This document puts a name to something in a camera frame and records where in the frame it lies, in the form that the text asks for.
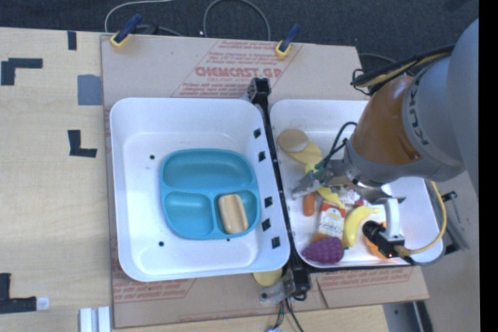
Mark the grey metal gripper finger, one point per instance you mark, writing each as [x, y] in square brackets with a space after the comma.
[300, 191]
[312, 178]

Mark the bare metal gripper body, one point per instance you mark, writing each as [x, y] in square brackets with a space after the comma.
[339, 174]

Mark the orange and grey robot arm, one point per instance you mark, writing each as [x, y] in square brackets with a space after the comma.
[420, 116]

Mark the orange carrot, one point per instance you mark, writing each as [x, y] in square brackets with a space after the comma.
[309, 205]

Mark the yellow pizza slice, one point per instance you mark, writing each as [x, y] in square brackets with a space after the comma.
[309, 155]

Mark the white and red packet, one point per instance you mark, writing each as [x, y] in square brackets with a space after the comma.
[352, 197]

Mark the thin black rod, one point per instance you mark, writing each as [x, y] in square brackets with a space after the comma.
[277, 167]

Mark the orange and white juice packet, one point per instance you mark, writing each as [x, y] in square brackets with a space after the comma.
[330, 223]

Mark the tan round biscuit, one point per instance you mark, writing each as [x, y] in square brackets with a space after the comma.
[292, 139]

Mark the yellow banana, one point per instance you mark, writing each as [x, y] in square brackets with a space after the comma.
[352, 223]

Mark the purple grapes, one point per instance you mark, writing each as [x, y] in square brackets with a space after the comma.
[323, 250]

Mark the tan bread bun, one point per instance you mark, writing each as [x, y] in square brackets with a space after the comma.
[232, 214]

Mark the orange round object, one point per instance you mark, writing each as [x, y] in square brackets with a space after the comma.
[371, 247]

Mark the white plastic tray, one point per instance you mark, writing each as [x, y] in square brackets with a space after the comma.
[412, 206]
[136, 182]

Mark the yellow round object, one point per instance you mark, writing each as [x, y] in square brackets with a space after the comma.
[267, 277]

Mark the blue divided plate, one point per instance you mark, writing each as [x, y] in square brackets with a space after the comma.
[194, 182]

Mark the brown cardboard board red print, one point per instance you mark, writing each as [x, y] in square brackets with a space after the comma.
[163, 62]

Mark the black cylinder on white bracket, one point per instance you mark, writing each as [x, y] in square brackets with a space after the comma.
[391, 221]

